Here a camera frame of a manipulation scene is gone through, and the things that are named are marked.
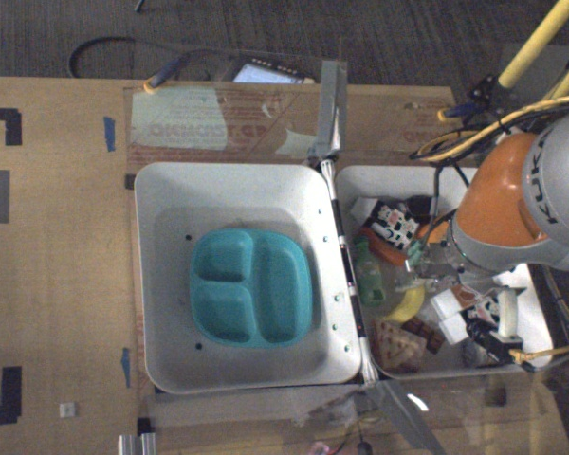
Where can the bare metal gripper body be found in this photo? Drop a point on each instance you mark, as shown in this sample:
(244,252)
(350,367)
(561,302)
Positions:
(437,264)

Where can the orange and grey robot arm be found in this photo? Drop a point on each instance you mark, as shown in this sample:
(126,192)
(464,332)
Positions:
(498,206)

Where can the orange bread roll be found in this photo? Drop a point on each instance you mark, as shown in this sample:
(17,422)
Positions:
(434,232)

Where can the yellow banana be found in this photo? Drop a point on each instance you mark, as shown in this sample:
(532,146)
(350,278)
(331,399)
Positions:
(410,303)

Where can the orange carrot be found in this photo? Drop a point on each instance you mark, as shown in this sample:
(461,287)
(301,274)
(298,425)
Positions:
(384,250)

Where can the black and white patterned carton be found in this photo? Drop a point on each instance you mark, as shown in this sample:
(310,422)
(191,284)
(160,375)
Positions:
(393,223)

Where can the dark round can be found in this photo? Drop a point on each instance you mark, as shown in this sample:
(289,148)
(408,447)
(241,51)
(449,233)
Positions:
(418,206)

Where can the brown chocolate biscuit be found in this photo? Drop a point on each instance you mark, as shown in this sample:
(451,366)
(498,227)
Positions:
(427,332)

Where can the green plastic bottle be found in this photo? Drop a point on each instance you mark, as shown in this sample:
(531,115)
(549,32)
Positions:
(369,275)

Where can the white plastic tray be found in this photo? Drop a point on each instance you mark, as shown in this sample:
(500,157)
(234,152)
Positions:
(398,183)
(170,278)

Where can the pizza slice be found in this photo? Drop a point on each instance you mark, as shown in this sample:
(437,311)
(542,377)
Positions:
(398,349)

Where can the white packet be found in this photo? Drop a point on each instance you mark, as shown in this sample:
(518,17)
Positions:
(362,209)

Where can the green divided plate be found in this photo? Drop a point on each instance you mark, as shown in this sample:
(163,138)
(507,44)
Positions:
(280,287)

